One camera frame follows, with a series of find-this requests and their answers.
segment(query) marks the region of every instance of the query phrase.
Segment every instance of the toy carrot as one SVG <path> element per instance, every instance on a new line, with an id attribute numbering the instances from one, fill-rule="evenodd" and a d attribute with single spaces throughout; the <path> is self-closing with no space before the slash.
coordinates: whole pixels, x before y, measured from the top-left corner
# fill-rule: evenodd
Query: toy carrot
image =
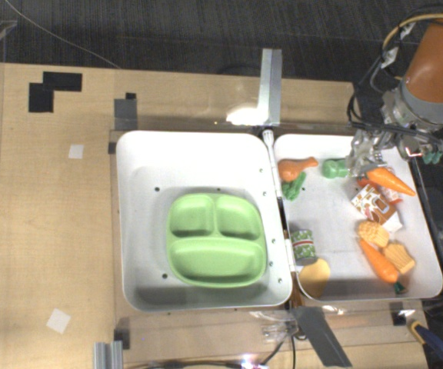
<path id="1" fill-rule="evenodd" d="M 386 283 L 393 284 L 396 294 L 405 292 L 405 288 L 398 282 L 398 271 L 395 266 L 364 239 L 360 239 L 359 243 L 367 257 L 368 263 L 372 266 L 377 276 Z"/>
<path id="2" fill-rule="evenodd" d="M 367 179 L 391 190 L 399 191 L 407 195 L 414 196 L 413 191 L 407 184 L 405 184 L 400 178 L 390 172 L 387 168 L 379 167 L 367 172 Z"/>
<path id="3" fill-rule="evenodd" d="M 305 160 L 281 160 L 278 163 L 278 173 L 283 181 L 294 181 L 300 175 L 300 172 L 310 167 L 317 167 L 318 161 L 309 157 Z"/>

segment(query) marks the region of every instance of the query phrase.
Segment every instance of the yellow cable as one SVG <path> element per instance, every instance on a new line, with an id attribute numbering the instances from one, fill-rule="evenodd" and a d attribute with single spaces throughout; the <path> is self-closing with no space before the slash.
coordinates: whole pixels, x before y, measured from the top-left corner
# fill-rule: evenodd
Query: yellow cable
<path id="1" fill-rule="evenodd" d="M 396 26 L 391 30 L 391 32 L 387 35 L 387 37 L 384 39 L 384 42 L 382 43 L 382 49 L 385 49 L 385 47 L 388 45 L 391 39 L 396 35 L 397 32 L 399 32 L 400 28 L 412 22 L 425 21 L 428 19 L 443 19 L 443 14 L 423 14 L 406 19 L 405 21 L 401 22 L 398 26 Z"/>

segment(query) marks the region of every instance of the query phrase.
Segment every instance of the wooden table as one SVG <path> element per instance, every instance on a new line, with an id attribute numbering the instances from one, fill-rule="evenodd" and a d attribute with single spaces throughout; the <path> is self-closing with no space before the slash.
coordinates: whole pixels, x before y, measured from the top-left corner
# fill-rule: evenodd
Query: wooden table
<path id="1" fill-rule="evenodd" d="M 82 91 L 55 91 L 53 113 L 29 113 L 29 83 L 42 83 L 44 71 L 82 73 Z M 0 64 L 0 368 L 89 368 L 93 344 L 112 341 L 108 143 L 114 100 L 126 92 L 138 98 L 140 127 L 226 130 L 226 111 L 257 98 L 258 78 Z M 350 93 L 348 83 L 284 80 L 282 121 L 342 130 Z M 72 145 L 84 146 L 82 158 L 69 157 Z M 419 302 L 408 305 L 425 322 Z M 56 308 L 71 316 L 62 334 L 46 326 Z M 355 367 L 425 367 L 387 304 L 353 310 L 352 320 L 329 322 Z M 167 333 L 189 340 L 182 326 Z M 298 367 L 321 367 L 308 342 L 297 347 Z M 288 345 L 282 350 L 272 367 L 291 366 Z M 125 352 L 127 361 L 135 354 Z"/>

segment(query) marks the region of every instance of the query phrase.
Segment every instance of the white tape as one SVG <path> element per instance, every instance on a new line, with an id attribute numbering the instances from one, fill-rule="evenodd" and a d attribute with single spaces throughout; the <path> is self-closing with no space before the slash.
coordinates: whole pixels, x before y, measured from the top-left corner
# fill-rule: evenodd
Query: white tape
<path id="1" fill-rule="evenodd" d="M 84 145 L 71 145 L 69 148 L 69 158 L 83 158 Z"/>
<path id="2" fill-rule="evenodd" d="M 54 309 L 46 325 L 52 330 L 64 334 L 70 320 L 71 316 L 69 314 L 59 309 Z"/>

